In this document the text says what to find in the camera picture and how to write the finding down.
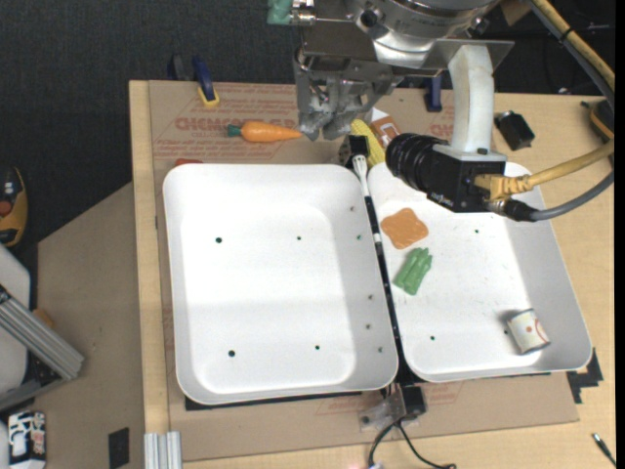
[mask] tray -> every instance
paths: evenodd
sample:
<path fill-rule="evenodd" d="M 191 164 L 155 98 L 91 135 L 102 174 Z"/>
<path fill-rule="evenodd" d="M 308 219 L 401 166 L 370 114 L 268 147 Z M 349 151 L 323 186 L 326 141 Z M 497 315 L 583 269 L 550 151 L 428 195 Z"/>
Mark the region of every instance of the tray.
<path fill-rule="evenodd" d="M 176 371 L 204 405 L 386 387 L 397 353 L 356 176 L 187 164 L 163 185 Z"/>
<path fill-rule="evenodd" d="M 506 173 L 528 172 L 508 163 Z M 403 250 L 382 234 L 391 279 L 412 247 L 427 247 L 433 255 L 415 296 L 392 287 L 401 342 L 414 373 L 445 382 L 586 365 L 590 338 L 550 222 L 454 214 L 394 178 L 384 163 L 370 170 L 368 183 L 379 221 L 407 207 L 429 229 Z M 544 208 L 538 189 L 521 199 Z M 529 308 L 551 344 L 522 355 L 506 320 Z"/>

